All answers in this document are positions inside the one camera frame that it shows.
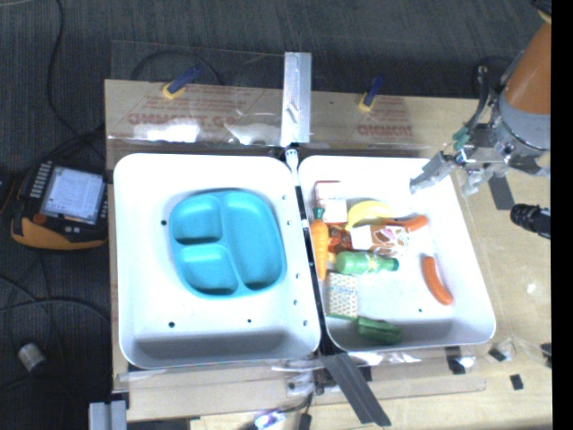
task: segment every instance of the blue plate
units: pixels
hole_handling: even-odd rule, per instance
[[[270,206],[243,190],[203,192],[180,201],[169,235],[181,281],[199,297],[244,297],[276,285],[287,262]]]

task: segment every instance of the blue and yellow clip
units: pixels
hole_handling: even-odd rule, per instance
[[[382,84],[384,83],[384,78],[381,75],[377,75],[372,80],[370,84],[370,88],[368,91],[364,93],[364,95],[360,98],[360,103],[358,107],[365,112],[369,112],[372,110],[374,105],[374,100],[376,99],[376,94],[380,91]]]
[[[193,82],[201,72],[201,68],[199,66],[193,66],[185,73],[180,74],[177,78],[175,78],[172,82],[166,84],[163,87],[163,95],[166,99],[173,100],[179,97],[185,91],[185,85]]]

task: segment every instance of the device screen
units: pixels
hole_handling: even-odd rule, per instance
[[[102,175],[55,166],[40,212],[95,225],[105,187]]]

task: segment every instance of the white tray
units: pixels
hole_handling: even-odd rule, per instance
[[[286,276],[246,297],[189,291],[169,245],[171,210],[205,190],[241,188],[271,206],[286,252]],[[321,328],[292,176],[277,159],[133,154],[114,171],[119,344],[141,368],[303,358]]]
[[[395,217],[423,214],[429,224],[411,233],[398,271],[360,276],[360,315],[395,323],[403,341],[380,346],[361,338],[347,320],[327,317],[330,337],[344,350],[403,350],[482,344],[495,332],[495,316],[450,177],[411,194],[409,181],[427,159],[311,156],[299,168],[306,213],[312,220],[314,184],[342,182],[343,197],[387,203]],[[442,305],[430,293],[420,266],[421,254],[433,255],[445,287],[454,298]]]

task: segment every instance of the green bottle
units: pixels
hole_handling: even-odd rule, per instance
[[[380,271],[397,271],[396,258],[370,252],[340,252],[337,254],[337,271],[340,274],[365,274]]]

